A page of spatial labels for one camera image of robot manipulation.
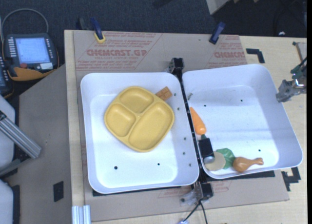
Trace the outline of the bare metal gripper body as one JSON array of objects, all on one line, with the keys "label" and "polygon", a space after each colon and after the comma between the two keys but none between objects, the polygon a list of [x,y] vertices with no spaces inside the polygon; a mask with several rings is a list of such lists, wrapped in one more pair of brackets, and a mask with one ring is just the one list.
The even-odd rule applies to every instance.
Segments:
[{"label": "bare metal gripper body", "polygon": [[307,93],[307,78],[298,78],[292,81],[292,93],[294,95]]}]

